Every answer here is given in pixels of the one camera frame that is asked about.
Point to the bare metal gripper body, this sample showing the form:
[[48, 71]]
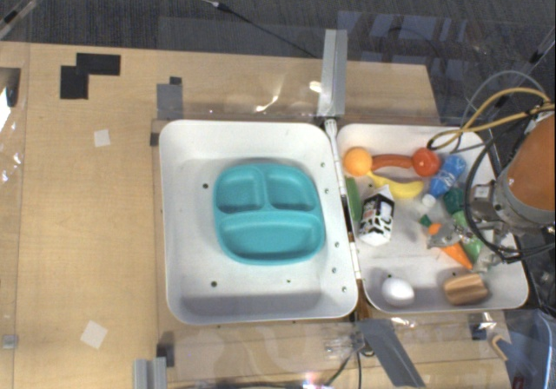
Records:
[[484, 198]]

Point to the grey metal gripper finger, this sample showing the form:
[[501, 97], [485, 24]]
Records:
[[443, 240], [487, 261]]

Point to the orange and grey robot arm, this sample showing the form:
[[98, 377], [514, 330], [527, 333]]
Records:
[[536, 161]]

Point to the light green bottle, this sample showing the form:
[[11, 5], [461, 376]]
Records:
[[473, 246]]

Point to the orange carrot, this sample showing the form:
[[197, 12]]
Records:
[[458, 255]]

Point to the dark green toy vegetable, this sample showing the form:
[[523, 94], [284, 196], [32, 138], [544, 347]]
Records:
[[454, 200]]

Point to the brown bread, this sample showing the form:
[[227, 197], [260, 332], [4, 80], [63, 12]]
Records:
[[465, 289]]

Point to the white plastic tray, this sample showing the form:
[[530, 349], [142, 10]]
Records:
[[408, 257], [187, 222]]

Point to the blue bottle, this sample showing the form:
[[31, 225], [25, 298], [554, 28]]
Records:
[[447, 176]]

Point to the yellow banana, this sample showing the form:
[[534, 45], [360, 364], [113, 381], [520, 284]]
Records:
[[404, 189]]

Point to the white egg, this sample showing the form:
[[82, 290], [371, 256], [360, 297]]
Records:
[[397, 292]]

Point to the red tomato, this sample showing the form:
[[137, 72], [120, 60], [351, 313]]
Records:
[[425, 162]]

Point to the black and white carton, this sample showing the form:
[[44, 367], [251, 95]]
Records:
[[377, 218]]

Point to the red sausage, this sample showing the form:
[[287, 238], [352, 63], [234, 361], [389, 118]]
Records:
[[391, 160]]

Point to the orange toy fruit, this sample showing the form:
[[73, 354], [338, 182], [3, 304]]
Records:
[[357, 161]]

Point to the blue divided plate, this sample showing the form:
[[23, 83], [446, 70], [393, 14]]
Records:
[[269, 235]]

